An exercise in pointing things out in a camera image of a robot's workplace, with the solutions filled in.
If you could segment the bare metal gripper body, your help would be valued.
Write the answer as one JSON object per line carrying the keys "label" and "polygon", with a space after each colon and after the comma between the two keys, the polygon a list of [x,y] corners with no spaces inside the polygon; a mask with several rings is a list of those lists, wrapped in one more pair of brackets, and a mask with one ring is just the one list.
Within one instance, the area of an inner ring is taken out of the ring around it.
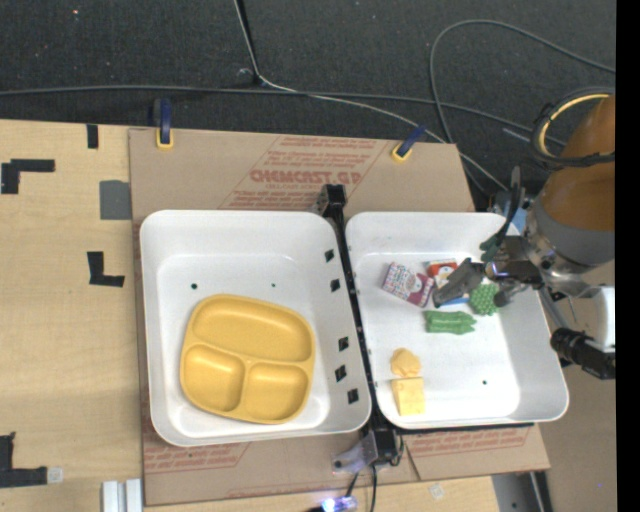
{"label": "bare metal gripper body", "polygon": [[587,296],[591,291],[583,278],[589,267],[565,258],[545,237],[506,235],[499,240],[495,235],[485,242],[485,264],[490,279],[508,285],[547,288],[565,296]]}

